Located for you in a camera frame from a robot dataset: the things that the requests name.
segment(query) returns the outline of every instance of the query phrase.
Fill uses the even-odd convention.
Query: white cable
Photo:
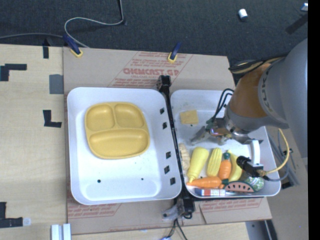
[[[70,18],[68,19],[65,24],[64,24],[64,31],[65,33],[72,38],[78,45],[81,45],[83,47],[89,48],[87,45],[85,45],[84,43],[78,41],[77,39],[75,39],[68,31],[67,31],[67,25],[69,22],[74,21],[74,20],[84,20],[84,21],[89,21],[89,22],[94,22],[94,23],[98,23],[101,25],[105,25],[105,26],[116,26],[119,25],[121,23],[124,22],[124,14],[123,14],[123,10],[122,10],[122,1],[119,0],[119,7],[120,7],[120,13],[121,13],[121,20],[118,21],[117,23],[105,23],[105,22],[101,22],[98,20],[94,20],[94,19],[90,19],[90,18],[84,18],[84,17],[74,17],[74,18]]]

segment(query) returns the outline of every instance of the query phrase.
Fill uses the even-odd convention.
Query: white tray
[[[253,148],[252,145],[242,145],[235,140],[228,140],[225,145],[218,145],[213,138],[209,138],[206,141],[192,145],[190,140],[195,136],[195,134],[201,129],[202,126],[206,126],[206,121],[211,118],[216,112],[216,108],[220,99],[222,91],[220,90],[177,90],[170,98],[172,113],[174,118],[174,126],[176,131],[176,137],[178,143],[184,143],[192,154],[193,149],[196,146],[201,146],[209,151],[215,147],[220,147],[222,152],[230,149],[237,156],[250,157],[255,163],[261,163],[264,165],[264,170],[272,170],[276,168],[275,159],[271,150],[269,143],[267,131],[265,127],[261,127],[249,134],[252,139],[263,140],[259,145],[259,148]],[[181,124],[180,112],[197,110],[197,115],[199,118],[199,123],[197,125]],[[224,116],[224,108],[217,115],[218,118]],[[200,177],[206,176],[205,166],[200,173]],[[188,177],[186,177],[186,171],[183,172],[185,183],[188,182]],[[270,178],[278,179],[278,172],[271,173]],[[195,193],[195,188],[192,186],[186,186],[188,191],[197,198],[208,198],[207,196],[201,196]],[[242,198],[242,197],[268,197],[275,196],[281,189],[280,181],[265,181],[264,188],[258,192],[254,193],[243,193],[243,194],[227,194],[228,198]]]
[[[129,102],[141,109],[150,134],[146,152],[124,159],[101,159],[92,154],[86,139],[85,113],[90,106],[105,102]],[[67,113],[71,192],[79,203],[164,200],[181,192],[166,101],[158,91],[79,87],[68,94]]]

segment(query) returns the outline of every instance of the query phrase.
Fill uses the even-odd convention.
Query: yellow plate
[[[90,150],[102,159],[141,155],[150,145],[142,111],[128,102],[106,102],[88,108],[84,118]]]

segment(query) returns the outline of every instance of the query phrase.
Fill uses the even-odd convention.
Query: black connector
[[[236,159],[236,164],[243,169],[249,176],[251,177],[260,177],[260,174],[257,172],[258,170],[263,170],[264,166],[260,163],[253,164],[251,159],[245,156],[239,156]]]

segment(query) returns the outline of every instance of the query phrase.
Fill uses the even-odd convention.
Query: cardboard box
[[[128,50],[82,48],[83,56],[75,57],[63,48],[66,167],[69,168],[68,93],[77,87],[154,88],[160,75],[169,75],[176,90],[234,89],[228,59],[224,56],[178,54],[175,63],[168,54]],[[72,234],[167,228],[172,221],[163,220],[162,212],[171,208],[173,200],[82,205],[77,203],[70,188],[67,191],[67,218]],[[195,202],[191,219],[182,225],[271,219],[266,198],[219,199]]]

